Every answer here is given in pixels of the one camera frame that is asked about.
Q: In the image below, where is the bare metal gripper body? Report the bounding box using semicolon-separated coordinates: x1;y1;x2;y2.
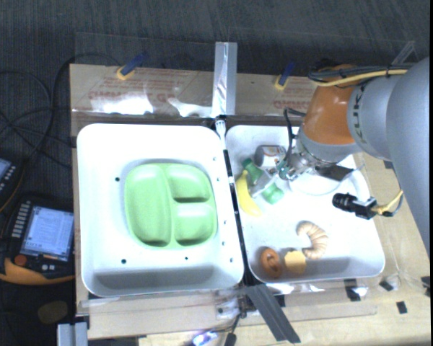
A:
276;149;323;181

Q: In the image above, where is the white can with orange print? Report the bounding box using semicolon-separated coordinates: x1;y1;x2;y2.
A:
253;145;287;168

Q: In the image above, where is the green bottle with white label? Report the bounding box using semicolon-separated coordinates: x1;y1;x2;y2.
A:
241;158;285;205

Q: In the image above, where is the yellow banana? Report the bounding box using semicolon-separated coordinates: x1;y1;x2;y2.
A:
235;169;263;218

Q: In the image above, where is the thin black and white rod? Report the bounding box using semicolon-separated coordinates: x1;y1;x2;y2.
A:
214;119;247;285

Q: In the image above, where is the beige croissant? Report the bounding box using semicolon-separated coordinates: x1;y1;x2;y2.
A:
296;221;329;260

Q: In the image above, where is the white plastic tray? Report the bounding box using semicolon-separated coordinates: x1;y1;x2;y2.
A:
76;123;245;298
224;124;386;285

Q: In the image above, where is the yellow biscuit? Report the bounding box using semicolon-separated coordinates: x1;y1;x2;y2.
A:
284;249;307;275

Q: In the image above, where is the brown doughnut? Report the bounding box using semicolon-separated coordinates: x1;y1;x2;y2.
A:
259;247;284;279

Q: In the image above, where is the green divided plate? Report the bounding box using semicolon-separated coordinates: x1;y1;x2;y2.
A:
123;163;218;248

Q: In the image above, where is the brown cardboard board red print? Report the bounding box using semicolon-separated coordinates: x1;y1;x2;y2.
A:
69;63;406;340

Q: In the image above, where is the black cylinder on white bracket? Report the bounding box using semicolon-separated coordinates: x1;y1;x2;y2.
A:
332;167;378;220

